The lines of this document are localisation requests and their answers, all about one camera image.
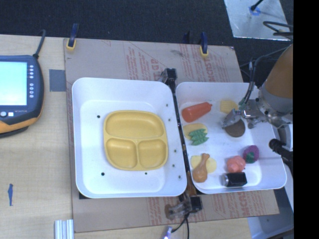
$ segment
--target gray tape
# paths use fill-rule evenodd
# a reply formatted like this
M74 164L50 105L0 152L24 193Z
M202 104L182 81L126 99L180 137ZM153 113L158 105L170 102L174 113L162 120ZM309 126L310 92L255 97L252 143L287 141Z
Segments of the gray tape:
M50 91L64 92L66 91L66 80L64 70L49 69Z

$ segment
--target black carpet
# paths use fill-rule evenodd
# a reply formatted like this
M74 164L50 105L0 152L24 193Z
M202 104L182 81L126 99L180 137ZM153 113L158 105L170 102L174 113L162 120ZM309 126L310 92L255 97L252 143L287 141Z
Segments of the black carpet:
M294 0L280 3L287 23L293 25ZM73 23L80 25L79 38L92 39L182 43L190 30L197 43L206 32L209 45L234 46L239 65L291 43L234 38L224 0L0 0L0 34L37 35L45 29L47 36L69 37ZM274 63L260 64L257 86ZM248 81L248 67L241 69Z

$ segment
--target black cable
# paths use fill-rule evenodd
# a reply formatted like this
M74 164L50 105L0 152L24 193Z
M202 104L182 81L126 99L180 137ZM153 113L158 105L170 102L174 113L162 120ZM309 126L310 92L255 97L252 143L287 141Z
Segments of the black cable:
M249 82L250 82L250 84L251 84L251 81L252 81L252 79L253 79L253 59L251 58L251 60L250 60L250 62L249 62ZM248 96L248 94L249 94L249 87L248 87L248 89L247 89L247 92L246 92L246 94L245 94L245 96L244 96L244 98L243 98L243 100L246 100L247 99L247 96Z
M264 21L263 24L264 24L266 27L270 28L271 30L274 30L274 31L275 31L275 33L273 33L274 36L281 35L281 36L283 36L283 37L289 39L290 41L293 40L293 39L292 39L291 37L289 37L289 36L294 36L294 32L291 32L291 31L289 31L289 32L282 32L282 31L280 31L279 29L276 29L276 28L270 26L270 25L277 25L277 26L290 27L290 28L293 29L293 28L294 28L293 25L288 25L288 24L284 24L284 23L278 23L278 22L274 22L274 21Z
M189 213L187 213L187 214L185 214L185 216L184 216L184 219L183 219L183 221L179 224L179 226L176 228L176 229L173 229L172 231L171 231L171 233L174 233L174 232L176 232L180 227L181 227L181 225L183 225L184 224L184 222L186 221L186 223L187 223L187 230L189 231L189 227L188 227L188 216L189 216Z
M255 64L252 65L252 69L250 70L251 72L251 77L250 77L250 82L249 82L249 86L248 86L248 91L245 95L245 101L244 104L247 104L249 99L250 99L250 95L253 92L254 86L255 86L255 71L256 71L256 66Z
M37 49L36 52L33 54L33 56L34 56L36 59L39 58L39 52L40 52L41 47L42 47L42 45L43 45L46 31L45 31L44 29L42 29L37 35L39 35L39 34L41 34L41 33L42 33L42 37L41 37L41 40L40 40L38 49Z
M240 69L240 71L241 71L242 73L246 74L246 76L247 76L248 78L250 77L249 74L248 74L246 71L244 71L243 69Z
M187 239L189 239L189 225L188 225L188 219L186 218L186 225L187 225Z
M282 49L279 49L279 50L276 50L276 51L273 51L273 52L271 52L271 53L269 53L269 54L266 54L265 56L271 56L271 55L276 54L276 53L278 53L278 52L284 51L284 50L286 50L288 47L282 48ZM256 59L253 59L252 61L249 61L248 63L242 64L242 65L239 66L239 68L249 65L250 62L254 62L255 60L256 60Z

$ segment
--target toy food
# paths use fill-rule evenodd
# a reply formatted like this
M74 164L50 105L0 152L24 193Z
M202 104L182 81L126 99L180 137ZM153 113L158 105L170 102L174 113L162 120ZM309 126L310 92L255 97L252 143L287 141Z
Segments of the toy food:
M183 126L183 132L187 139L191 139L191 135L189 135L191 132L196 131L198 129L203 129L203 133L207 133L207 127L202 123L192 123L187 124Z
M255 145L248 146L243 153L243 158L246 163L252 164L259 158L259 149Z
M220 101L220 111L223 113L230 113L232 109L238 110L238 105L231 100Z
M192 168L197 167L200 162L202 160L202 156L200 155L194 155L191 157L190 159L190 165ZM217 169L217 162L215 159L213 159L212 157L208 158L208 160L206 161L206 169L207 169L207 173L212 173Z
M230 173L242 172L246 166L246 161L239 155L231 157L227 160L227 170Z
M245 133L245 130L246 126L242 119L233 125L225 127L225 131L232 137L241 137Z
M193 170L193 180L195 182L204 182L207 180L207 168L206 162L209 159L210 155L203 153L201 155L201 161Z
M181 111L181 115L186 122L193 122L194 120L196 120L196 119L202 117L203 115L205 115L206 113L210 112L212 106L213 105L208 103L208 102L189 106L189 107L184 108Z
M201 129L190 132L188 135L190 135L191 140L198 140L207 135L207 133L205 133L204 131L205 129L201 128Z
M222 177L223 185L226 187L242 187L247 184L246 174L240 173L226 173Z
M205 136L201 136L201 138L197 138L197 139L193 139L193 142L191 143L191 145L200 145L204 142L206 142L209 139L209 137L205 137Z

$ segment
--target wooden table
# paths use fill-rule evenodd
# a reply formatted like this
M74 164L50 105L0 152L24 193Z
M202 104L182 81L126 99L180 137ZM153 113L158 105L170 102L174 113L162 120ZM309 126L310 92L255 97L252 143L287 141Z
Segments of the wooden table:
M32 55L40 36L0 35L0 55ZM53 239L55 220L72 219L66 93L50 92L49 70L65 70L63 38L46 37L39 53L45 83L41 118L0 138L0 238ZM13 185L12 206L8 189ZM165 226L76 233L76 239L159 239ZM190 238L247 239L246 218L190 223ZM187 238L183 225L172 239Z

